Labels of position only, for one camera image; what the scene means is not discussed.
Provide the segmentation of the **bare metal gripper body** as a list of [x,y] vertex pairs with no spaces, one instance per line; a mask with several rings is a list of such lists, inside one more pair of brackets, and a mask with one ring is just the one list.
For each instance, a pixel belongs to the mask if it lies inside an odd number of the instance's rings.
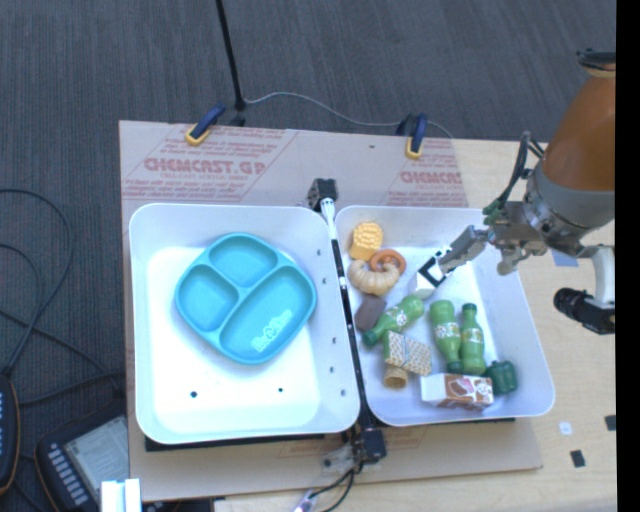
[[536,201],[494,201],[486,208],[489,241],[504,254],[539,256],[556,250],[569,256],[583,252],[583,229]]

